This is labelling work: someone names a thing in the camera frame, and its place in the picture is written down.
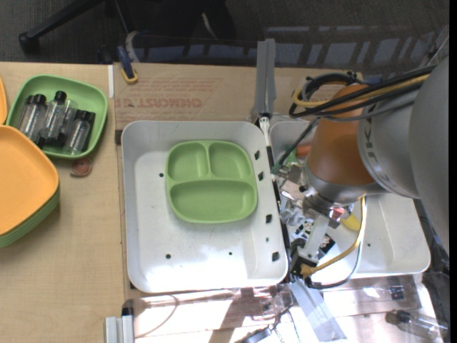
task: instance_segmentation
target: glass vial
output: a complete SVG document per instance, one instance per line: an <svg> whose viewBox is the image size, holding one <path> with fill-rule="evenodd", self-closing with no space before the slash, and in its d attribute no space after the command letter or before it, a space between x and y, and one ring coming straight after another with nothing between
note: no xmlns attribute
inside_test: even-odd
<svg viewBox="0 0 457 343"><path fill-rule="evenodd" d="M73 126L66 139L64 151L72 155L80 154L89 137L92 114L89 111L80 111L73 122Z"/></svg>
<svg viewBox="0 0 457 343"><path fill-rule="evenodd" d="M44 118L44 126L40 131L40 136L43 137L47 143L59 139L59 133L62 128L65 115L65 91L58 91L53 100L48 104L46 116Z"/></svg>
<svg viewBox="0 0 457 343"><path fill-rule="evenodd" d="M386 321L396 325L404 332L415 334L419 337L435 340L438 337L445 337L448 326L433 317L418 312L407 312L405 310L393 310L386 315Z"/></svg>
<svg viewBox="0 0 457 343"><path fill-rule="evenodd" d="M64 138L67 137L71 130L71 125L76 118L76 113L78 111L78 104L70 99L67 99L64 104L64 119L62 120L62 127L60 132L64 135Z"/></svg>
<svg viewBox="0 0 457 343"><path fill-rule="evenodd" d="M34 100L34 96L33 95L29 95L27 97L26 101L24 102L24 105L22 106L21 113L20 113L19 118L18 118L17 123L16 123L16 128L17 129L21 128L22 120L24 119L24 116L26 115L26 112L27 112L27 106L29 104L31 104L33 100Z"/></svg>
<svg viewBox="0 0 457 343"><path fill-rule="evenodd" d="M43 126L45 114L46 97L43 94L37 94L31 100L31 103L26 106L19 131L35 142L40 128Z"/></svg>

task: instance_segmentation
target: orange plate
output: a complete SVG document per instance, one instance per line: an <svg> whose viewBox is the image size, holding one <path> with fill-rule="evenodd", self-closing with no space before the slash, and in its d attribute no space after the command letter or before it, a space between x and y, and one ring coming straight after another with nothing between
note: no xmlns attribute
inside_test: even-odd
<svg viewBox="0 0 457 343"><path fill-rule="evenodd" d="M42 208L58 186L48 157L18 129L0 126L0 235Z"/></svg>
<svg viewBox="0 0 457 343"><path fill-rule="evenodd" d="M0 124L6 121L6 94L0 77Z"/></svg>

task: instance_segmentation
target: black vial cap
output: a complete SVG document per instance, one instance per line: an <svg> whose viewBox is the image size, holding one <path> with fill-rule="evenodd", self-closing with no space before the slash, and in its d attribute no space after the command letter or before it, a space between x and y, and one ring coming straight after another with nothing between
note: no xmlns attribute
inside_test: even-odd
<svg viewBox="0 0 457 343"><path fill-rule="evenodd" d="M35 102L35 104L45 104L46 97L43 94L36 94L34 96L34 102Z"/></svg>
<svg viewBox="0 0 457 343"><path fill-rule="evenodd" d="M90 111L80 111L78 113L78 118L82 119L83 121L90 122L92 118L92 114Z"/></svg>
<svg viewBox="0 0 457 343"><path fill-rule="evenodd" d="M36 139L35 144L40 149L43 149L44 145L46 144L46 139L42 136L38 136L38 139Z"/></svg>
<svg viewBox="0 0 457 343"><path fill-rule="evenodd" d="M59 104L63 104L66 100L66 92L65 91L56 91L54 100Z"/></svg>
<svg viewBox="0 0 457 343"><path fill-rule="evenodd" d="M59 132L59 134L57 135L56 145L63 146L63 145L65 145L65 141L66 141L66 135L63 134L62 132Z"/></svg>
<svg viewBox="0 0 457 343"><path fill-rule="evenodd" d="M95 113L93 113L92 111L89 112L89 118L87 119L87 122L90 123L90 124L93 124L95 121Z"/></svg>
<svg viewBox="0 0 457 343"><path fill-rule="evenodd" d="M27 99L26 99L25 105L33 103L33 101L34 101L34 96L33 95L29 95L27 97Z"/></svg>
<svg viewBox="0 0 457 343"><path fill-rule="evenodd" d="M399 322L409 323L411 321L411 314L409 312L406 312L405 310L398 310L397 319Z"/></svg>

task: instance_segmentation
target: small brown object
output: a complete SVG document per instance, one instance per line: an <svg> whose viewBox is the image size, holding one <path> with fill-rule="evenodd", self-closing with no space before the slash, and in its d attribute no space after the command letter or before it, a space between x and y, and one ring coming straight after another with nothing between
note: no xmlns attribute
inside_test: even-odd
<svg viewBox="0 0 457 343"><path fill-rule="evenodd" d="M76 159L71 165L70 174L75 177L85 177L89 175L92 170L92 162L90 158L84 157L82 159Z"/></svg>
<svg viewBox="0 0 457 343"><path fill-rule="evenodd" d="M311 150L311 144L298 145L295 156L305 157L306 155L309 154L310 150Z"/></svg>

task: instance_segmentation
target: yellow cable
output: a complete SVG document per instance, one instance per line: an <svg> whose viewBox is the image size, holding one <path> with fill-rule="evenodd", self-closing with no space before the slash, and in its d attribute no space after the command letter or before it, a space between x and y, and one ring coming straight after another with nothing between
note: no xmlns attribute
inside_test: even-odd
<svg viewBox="0 0 457 343"><path fill-rule="evenodd" d="M391 86L387 86L386 88L378 89L378 90L372 91L371 93L367 93L367 94L364 94L364 95L357 96L356 98L353 98L352 100L368 99L368 98L371 98L373 96L389 93L390 91L401 89L401 88L404 88L405 86L412 85L412 84L424 81L425 79L428 78L428 75L429 74L424 74L424 75L415 77L413 79L409 79L409 80L403 81L401 83L397 83L397 84L394 84L394 85L391 85ZM325 100L325 101L304 101L304 100L299 98L301 92L302 92L302 89L297 89L292 94L292 100L297 106L315 107L315 106L319 106L321 104L328 103L329 101L331 101L331 99L330 100Z"/></svg>
<svg viewBox="0 0 457 343"><path fill-rule="evenodd" d="M340 222L350 230L354 230L355 232L360 230L360 221L354 214L351 214L347 219L341 218Z"/></svg>
<svg viewBox="0 0 457 343"><path fill-rule="evenodd" d="M363 235L365 234L365 225L366 225L366 200L365 197L362 197L361 199L361 213L362 213L362 220L361 220L361 226L360 226L360 231L358 232L357 239L355 242L344 252L342 252L340 255L334 257L333 259L330 259L329 261L318 265L316 267L311 267L307 264L302 264L301 265L301 274L303 275L303 278L306 279L312 274L316 273L317 271L320 271L329 265L343 259L344 257L347 257L354 249L357 249L360 243L363 240Z"/></svg>

